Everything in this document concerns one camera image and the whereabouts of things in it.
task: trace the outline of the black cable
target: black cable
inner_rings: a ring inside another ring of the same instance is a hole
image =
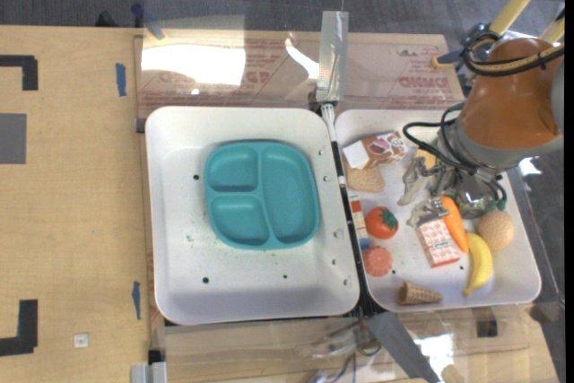
[[[449,120],[449,121],[445,122],[445,125],[452,125],[456,121],[457,121],[456,119]],[[460,162],[450,160],[447,156],[443,155],[443,153],[439,149],[436,149],[432,145],[427,144],[424,141],[417,139],[416,137],[414,137],[413,135],[411,135],[408,132],[408,130],[414,126],[417,126],[417,127],[440,127],[442,125],[443,125],[442,123],[411,122],[411,123],[407,123],[406,125],[403,126],[403,134],[411,142],[413,142],[414,144],[421,147],[424,151],[432,153],[435,157],[440,159],[443,163],[447,164],[448,166],[452,166],[453,168],[457,168],[459,170],[465,170],[466,172],[470,173],[471,175],[474,175],[476,172],[476,168],[471,168],[471,167],[468,167],[468,166],[466,166]]]
[[[497,39],[497,34],[491,31],[486,31],[469,42],[460,54],[460,57],[462,57],[466,67],[468,67],[468,69],[475,74],[483,75],[485,77],[505,77],[513,74],[519,74],[521,72],[534,69],[538,66],[544,66],[546,63],[552,61],[553,59],[562,56],[565,49],[565,46],[562,43],[558,47],[547,48],[540,53],[528,57],[486,62],[479,62],[473,59],[474,49],[481,45],[481,42],[487,42],[490,40],[496,41]],[[491,70],[488,68],[495,66],[503,66],[504,68],[496,70]]]
[[[456,104],[452,107],[449,107],[448,109],[446,109],[443,114],[442,117],[440,118],[440,132],[442,133],[442,138],[444,140],[444,143],[448,149],[448,151],[450,152],[450,154],[452,155],[452,157],[459,161],[461,164],[465,165],[468,168],[471,168],[473,170],[476,170],[474,165],[469,163],[468,161],[466,161],[465,159],[461,158],[460,155],[457,153],[457,151],[454,149],[454,147],[450,144],[450,141],[448,140],[448,136],[447,136],[447,115],[451,112],[454,112],[456,110],[461,110],[463,107],[465,106],[464,102],[460,102],[459,104]]]
[[[499,201],[499,188],[493,184],[492,180],[489,180],[488,182],[485,182],[485,183],[488,186],[488,188],[491,190],[491,192],[494,194],[494,200],[496,202],[498,202]]]
[[[498,178],[495,178],[494,180],[492,180],[491,183],[500,191],[501,199],[497,203],[497,206],[501,211],[504,211],[504,208],[506,207],[506,203],[507,203],[507,199],[508,199],[507,194],[506,194],[506,190],[500,184]]]
[[[352,380],[353,381],[355,380],[355,373],[357,370],[357,355],[353,353],[349,357],[347,357],[347,359],[344,360],[343,368],[335,377],[335,379],[333,379],[330,383],[335,383],[336,381],[339,381],[339,379],[341,379],[341,377],[347,371],[347,367],[349,367],[349,362],[351,362],[351,360],[352,360]]]
[[[375,354],[377,354],[381,349],[382,349],[382,345],[381,345],[379,342],[377,342],[377,346],[376,346],[375,349],[374,349],[373,351],[371,351],[371,352],[365,351],[365,346],[364,346],[364,345],[361,346],[361,347],[359,347],[359,348],[357,348],[357,351],[358,351],[359,353],[361,353],[363,356],[369,358],[369,357],[372,357],[372,356],[374,356]]]

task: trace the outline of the blue tape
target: blue tape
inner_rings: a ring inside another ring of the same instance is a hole
[[[132,299],[134,300],[135,316],[139,321],[142,318],[142,311],[140,309],[140,283],[134,281],[134,288],[132,289]]]
[[[119,95],[126,96],[126,67],[120,63],[116,63],[116,83]]]

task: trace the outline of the wooden board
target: wooden board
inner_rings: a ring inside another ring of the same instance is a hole
[[[0,112],[27,114],[26,164],[0,164],[0,338],[16,335],[19,300],[39,303],[38,346],[0,357],[3,382],[129,381],[147,361],[139,32],[0,26],[1,54],[39,60],[38,91],[22,91],[21,69],[0,67]],[[79,333],[87,348],[74,348]]]

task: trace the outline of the food package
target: food package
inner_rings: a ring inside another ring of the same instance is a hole
[[[355,233],[359,239],[361,250],[369,248],[369,234],[367,233],[367,226],[365,225],[365,215],[362,212],[361,200],[358,196],[351,196],[349,198],[351,205],[352,223],[355,226]]]
[[[451,238],[442,219],[426,222],[417,227],[424,254],[430,266],[452,264],[460,259],[456,242]]]
[[[400,161],[408,149],[398,131],[365,137],[343,148],[351,168],[359,170]]]

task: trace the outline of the metal clip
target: metal clip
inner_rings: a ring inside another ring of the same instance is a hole
[[[406,223],[413,228],[422,225],[423,223],[435,221],[448,215],[448,211],[442,205],[439,196],[434,196],[428,200],[424,200],[416,205],[411,212],[411,217]]]
[[[396,203],[400,206],[412,203],[419,192],[427,186],[430,179],[431,176],[424,166],[424,158],[414,157],[403,174],[404,194]]]
[[[439,168],[433,172],[437,176],[436,186],[430,190],[433,196],[441,196],[448,188],[453,187],[455,182],[455,169],[452,166],[440,164]]]

